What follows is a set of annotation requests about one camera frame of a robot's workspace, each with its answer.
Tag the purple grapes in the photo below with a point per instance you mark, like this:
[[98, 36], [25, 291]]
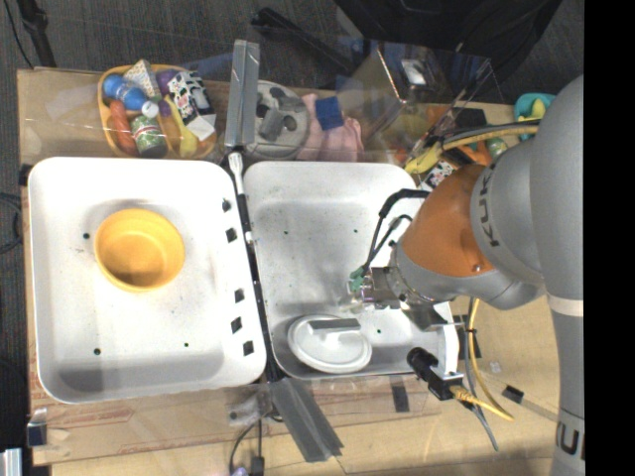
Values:
[[166, 80]]

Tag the orange divided plate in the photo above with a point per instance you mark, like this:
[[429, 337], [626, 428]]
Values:
[[107, 132]]

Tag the blue cube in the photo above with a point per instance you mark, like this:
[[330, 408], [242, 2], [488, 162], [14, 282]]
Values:
[[329, 112]]

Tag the teal divided plate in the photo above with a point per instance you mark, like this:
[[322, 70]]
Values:
[[527, 102]]

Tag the blue plastic bottle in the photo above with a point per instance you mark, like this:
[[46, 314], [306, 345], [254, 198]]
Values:
[[124, 89]]

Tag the yellow bowl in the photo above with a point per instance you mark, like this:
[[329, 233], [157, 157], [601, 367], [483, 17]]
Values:
[[139, 251]]

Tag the black cylinder on white bracket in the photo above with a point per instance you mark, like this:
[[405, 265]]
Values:
[[449, 345]]

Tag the yellow banana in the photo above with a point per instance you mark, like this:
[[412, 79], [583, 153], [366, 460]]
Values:
[[184, 137], [421, 162]]

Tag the pink cloth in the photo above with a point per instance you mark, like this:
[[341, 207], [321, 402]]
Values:
[[342, 142]]

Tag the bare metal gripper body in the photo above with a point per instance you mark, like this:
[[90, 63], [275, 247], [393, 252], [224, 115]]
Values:
[[384, 288]]

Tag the white plastic tray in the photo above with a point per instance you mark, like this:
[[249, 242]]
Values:
[[307, 206], [149, 345]]

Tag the cow print carton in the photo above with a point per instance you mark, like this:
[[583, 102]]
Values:
[[191, 94], [439, 174]]

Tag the orange carrot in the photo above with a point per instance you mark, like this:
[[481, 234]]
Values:
[[477, 154]]

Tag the thin black and white rod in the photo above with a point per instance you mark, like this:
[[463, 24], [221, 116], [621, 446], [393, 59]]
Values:
[[246, 221]]

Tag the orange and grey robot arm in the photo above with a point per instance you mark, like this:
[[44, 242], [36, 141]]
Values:
[[516, 226]]

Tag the white round lid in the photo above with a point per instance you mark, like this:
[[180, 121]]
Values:
[[327, 352]]

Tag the orange sausage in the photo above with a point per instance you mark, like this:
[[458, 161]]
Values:
[[122, 127]]

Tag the patterned white carton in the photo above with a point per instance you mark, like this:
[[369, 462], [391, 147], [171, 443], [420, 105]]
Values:
[[142, 75]]

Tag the brown cardboard board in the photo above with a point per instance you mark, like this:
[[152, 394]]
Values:
[[64, 112]]

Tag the green can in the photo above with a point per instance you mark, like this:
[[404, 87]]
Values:
[[148, 137]]

